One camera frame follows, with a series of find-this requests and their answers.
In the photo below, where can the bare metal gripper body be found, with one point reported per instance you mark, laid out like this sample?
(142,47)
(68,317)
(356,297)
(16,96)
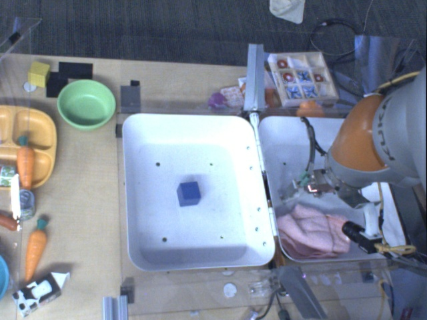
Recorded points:
(321,183)

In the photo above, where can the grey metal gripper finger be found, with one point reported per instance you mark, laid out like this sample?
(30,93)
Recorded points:
(287,193)
(297,183)

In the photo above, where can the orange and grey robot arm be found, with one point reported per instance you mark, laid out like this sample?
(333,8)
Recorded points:
(397,135)

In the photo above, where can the white plastic tray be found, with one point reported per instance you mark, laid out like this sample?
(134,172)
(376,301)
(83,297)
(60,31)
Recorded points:
(197,232)
(287,145)

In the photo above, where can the pink cloth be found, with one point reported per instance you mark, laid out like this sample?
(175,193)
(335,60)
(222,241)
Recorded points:
(310,233)

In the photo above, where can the thin black and white rod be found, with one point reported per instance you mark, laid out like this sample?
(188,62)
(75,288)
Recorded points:
(257,135)

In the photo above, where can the orange toy fruit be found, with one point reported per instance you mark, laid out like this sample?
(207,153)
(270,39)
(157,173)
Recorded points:
(310,109)

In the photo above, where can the blue cube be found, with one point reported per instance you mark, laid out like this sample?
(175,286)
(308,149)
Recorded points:
(189,194)

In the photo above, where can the wooden noughts and crosses box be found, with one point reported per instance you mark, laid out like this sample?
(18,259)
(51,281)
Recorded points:
(302,78)

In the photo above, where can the orange patterned packet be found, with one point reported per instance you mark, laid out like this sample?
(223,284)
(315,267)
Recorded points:
(233,96)

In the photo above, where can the purple grapes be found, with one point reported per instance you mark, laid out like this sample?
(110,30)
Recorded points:
(217,101)

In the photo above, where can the white cloth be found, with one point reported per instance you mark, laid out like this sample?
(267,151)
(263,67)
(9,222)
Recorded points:
(287,0)

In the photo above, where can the green bowl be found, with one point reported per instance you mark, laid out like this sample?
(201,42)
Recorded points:
(86,105)

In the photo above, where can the orange carrot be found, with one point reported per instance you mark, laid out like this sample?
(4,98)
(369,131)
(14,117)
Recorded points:
(35,248)
(25,165)

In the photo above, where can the yellow divided plate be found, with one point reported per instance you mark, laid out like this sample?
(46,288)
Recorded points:
(36,127)

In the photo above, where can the small grey can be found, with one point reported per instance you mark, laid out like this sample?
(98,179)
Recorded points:
(27,205)

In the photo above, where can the cow print milk carton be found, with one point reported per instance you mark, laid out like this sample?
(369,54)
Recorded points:
(38,293)

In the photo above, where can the yellow cube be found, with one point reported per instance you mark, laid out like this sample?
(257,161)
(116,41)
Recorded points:
(39,73)

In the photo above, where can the green and white packet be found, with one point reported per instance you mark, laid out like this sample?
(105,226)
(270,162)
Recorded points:
(6,176)

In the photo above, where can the brown sausage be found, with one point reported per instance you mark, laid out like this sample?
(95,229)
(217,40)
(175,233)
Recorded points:
(7,222)

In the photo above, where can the blue plate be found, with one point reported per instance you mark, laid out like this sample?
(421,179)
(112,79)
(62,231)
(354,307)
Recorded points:
(2,275)

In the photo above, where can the black cylinder on white bracket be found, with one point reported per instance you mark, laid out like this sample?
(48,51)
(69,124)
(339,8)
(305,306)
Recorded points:
(358,233)

